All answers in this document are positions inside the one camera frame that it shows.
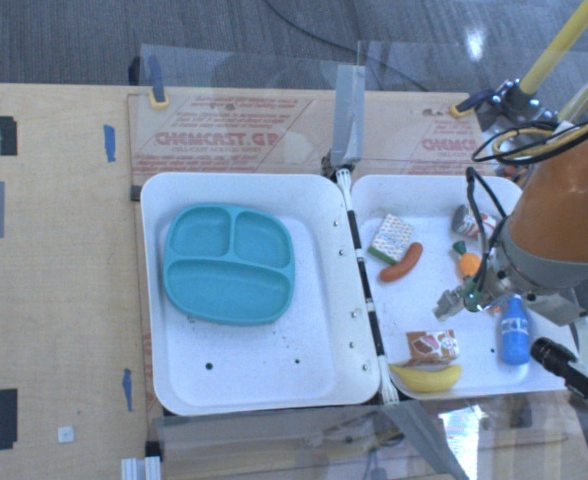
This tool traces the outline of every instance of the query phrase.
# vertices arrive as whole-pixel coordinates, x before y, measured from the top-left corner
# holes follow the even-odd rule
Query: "brown sausage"
[[[401,261],[381,270],[379,274],[381,281],[389,283],[390,281],[396,281],[403,277],[414,268],[421,254],[423,254],[423,245],[419,242],[412,242]]]

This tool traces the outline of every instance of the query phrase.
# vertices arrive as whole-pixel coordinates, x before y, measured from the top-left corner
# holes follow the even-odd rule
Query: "white and green sponge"
[[[410,224],[388,213],[367,250],[384,262],[395,265],[405,256],[413,232]]]

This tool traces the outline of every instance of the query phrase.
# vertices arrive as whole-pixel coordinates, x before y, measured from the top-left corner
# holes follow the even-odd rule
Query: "teal divided plate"
[[[265,212],[188,206],[170,225],[163,285],[172,303],[193,318],[231,325],[273,322],[292,300],[292,238]]]

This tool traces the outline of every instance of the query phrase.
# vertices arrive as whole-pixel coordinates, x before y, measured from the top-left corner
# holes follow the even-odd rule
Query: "blue bottle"
[[[507,302],[501,321],[501,359],[507,364],[519,366],[530,360],[530,335],[523,300],[514,295]]]

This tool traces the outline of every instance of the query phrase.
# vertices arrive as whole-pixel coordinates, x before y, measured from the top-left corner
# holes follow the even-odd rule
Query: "yellow banana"
[[[460,364],[450,364],[440,370],[420,370],[409,366],[390,364],[390,368],[412,391],[419,393],[435,393],[447,391],[461,377],[463,371]]]

